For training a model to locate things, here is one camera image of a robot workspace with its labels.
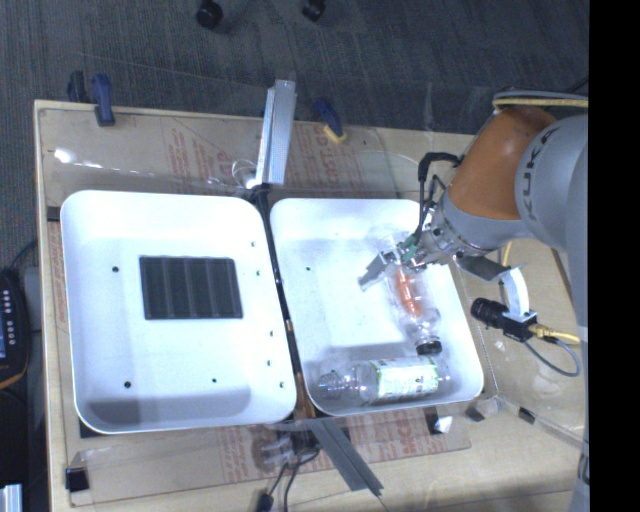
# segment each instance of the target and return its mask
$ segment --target black rectangular vent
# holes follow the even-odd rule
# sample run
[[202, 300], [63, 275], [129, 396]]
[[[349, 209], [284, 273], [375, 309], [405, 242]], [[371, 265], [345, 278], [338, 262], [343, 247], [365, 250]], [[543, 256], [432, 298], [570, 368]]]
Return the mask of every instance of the black rectangular vent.
[[230, 258], [141, 256], [140, 274], [147, 320], [242, 318]]

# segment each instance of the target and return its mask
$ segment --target dark floor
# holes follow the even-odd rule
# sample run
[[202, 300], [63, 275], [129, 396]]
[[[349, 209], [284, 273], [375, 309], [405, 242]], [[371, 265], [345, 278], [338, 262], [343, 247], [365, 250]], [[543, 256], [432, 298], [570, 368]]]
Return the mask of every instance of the dark floor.
[[[200, 0], [0, 2], [0, 267], [37, 238], [33, 101], [67, 100], [74, 70], [106, 73], [115, 105], [247, 116], [293, 71], [297, 119], [324, 97], [347, 124], [469, 134], [503, 88], [588, 94], [588, 0], [326, 0], [317, 22], [305, 3], [220, 0], [211, 31]], [[41, 477], [25, 434], [42, 428], [38, 371], [0, 394], [0, 486]]]

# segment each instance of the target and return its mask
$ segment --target black control panel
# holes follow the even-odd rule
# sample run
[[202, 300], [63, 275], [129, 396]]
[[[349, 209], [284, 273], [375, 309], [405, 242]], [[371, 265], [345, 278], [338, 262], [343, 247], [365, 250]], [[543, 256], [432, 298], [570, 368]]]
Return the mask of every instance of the black control panel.
[[17, 280], [0, 272], [0, 389], [13, 384], [27, 369], [29, 325]]

